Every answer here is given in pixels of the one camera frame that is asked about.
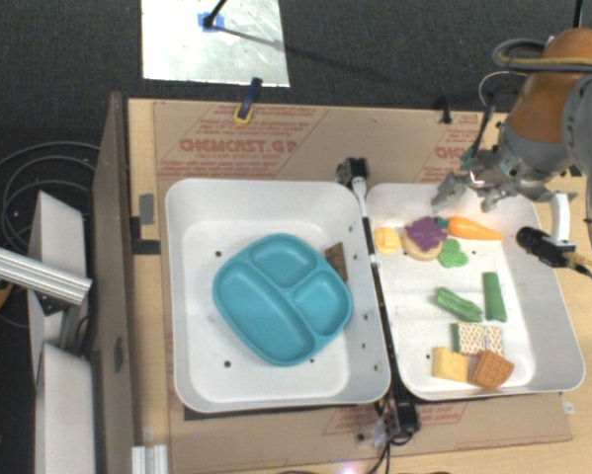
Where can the white plastic tray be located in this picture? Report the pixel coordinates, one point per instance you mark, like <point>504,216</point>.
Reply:
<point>201,314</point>
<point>532,324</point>

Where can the blue divided plate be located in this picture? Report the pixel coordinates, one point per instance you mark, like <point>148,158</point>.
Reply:
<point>281,299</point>

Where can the green rectangular stick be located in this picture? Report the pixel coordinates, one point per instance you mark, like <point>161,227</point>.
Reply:
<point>493,296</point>

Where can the brown chocolate bar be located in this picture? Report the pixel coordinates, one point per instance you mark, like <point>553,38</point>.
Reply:
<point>338,260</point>

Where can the brown waffle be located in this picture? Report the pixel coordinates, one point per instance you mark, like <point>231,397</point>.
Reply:
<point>490,369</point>

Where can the black cylinder on white bracket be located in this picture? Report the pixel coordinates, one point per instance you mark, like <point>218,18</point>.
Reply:
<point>547,237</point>

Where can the green bean pods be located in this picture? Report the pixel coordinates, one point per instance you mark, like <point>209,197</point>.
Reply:
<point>457,304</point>

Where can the yellow corn piece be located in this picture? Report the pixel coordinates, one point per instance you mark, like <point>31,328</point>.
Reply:
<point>387,240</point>

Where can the thin black and white rod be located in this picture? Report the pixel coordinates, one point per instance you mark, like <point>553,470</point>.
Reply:
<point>380,294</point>

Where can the brown cardboard board red print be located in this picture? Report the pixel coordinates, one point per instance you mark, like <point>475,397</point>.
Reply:
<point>295,136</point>

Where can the purple grapes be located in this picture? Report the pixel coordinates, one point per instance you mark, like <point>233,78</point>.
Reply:
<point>426,231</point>

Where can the green broccoli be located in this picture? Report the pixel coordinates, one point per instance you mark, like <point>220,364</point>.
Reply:
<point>452,255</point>

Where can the tan round biscuit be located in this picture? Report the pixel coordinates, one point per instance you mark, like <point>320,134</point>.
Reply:
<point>418,252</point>

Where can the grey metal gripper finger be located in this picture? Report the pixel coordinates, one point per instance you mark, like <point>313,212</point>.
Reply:
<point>493,199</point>
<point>448,191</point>

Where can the yellow cheese wedge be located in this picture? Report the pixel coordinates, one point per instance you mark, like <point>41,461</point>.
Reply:
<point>449,364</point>

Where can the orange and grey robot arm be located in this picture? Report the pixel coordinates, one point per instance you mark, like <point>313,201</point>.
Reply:
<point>547,111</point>

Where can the orange carrot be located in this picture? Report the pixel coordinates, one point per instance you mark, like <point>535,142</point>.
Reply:
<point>473,228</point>

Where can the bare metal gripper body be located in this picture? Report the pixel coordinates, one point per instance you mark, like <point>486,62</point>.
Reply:
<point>495,170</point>

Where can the white patterned packet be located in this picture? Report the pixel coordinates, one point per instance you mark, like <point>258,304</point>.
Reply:
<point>478,339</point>

